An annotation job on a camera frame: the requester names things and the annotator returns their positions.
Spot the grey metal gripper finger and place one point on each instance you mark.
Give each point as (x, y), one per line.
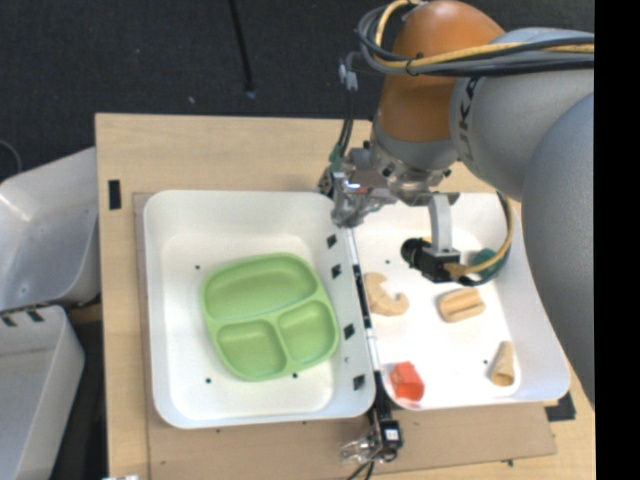
(362, 209)
(342, 212)

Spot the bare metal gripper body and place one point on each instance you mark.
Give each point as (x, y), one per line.
(372, 178)

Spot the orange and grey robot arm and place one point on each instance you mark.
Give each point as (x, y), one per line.
(505, 118)

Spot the beige toy croissant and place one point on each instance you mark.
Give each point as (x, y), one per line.
(380, 300)

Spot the thin black and white rod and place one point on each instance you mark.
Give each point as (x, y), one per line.
(364, 303)

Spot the green divided plate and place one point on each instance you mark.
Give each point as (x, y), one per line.
(260, 288)

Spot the teal green round object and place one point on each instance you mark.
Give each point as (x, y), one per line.
(484, 258)

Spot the beige toy bread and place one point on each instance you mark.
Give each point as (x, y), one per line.
(460, 305)

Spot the white plastic tray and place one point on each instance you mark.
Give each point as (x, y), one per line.
(180, 318)
(440, 353)

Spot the red carton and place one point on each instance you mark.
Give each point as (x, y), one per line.
(406, 382)

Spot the beige toy cone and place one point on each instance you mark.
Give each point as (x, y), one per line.
(503, 365)

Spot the black cylinder on white bracket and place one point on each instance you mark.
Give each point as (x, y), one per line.
(440, 263)

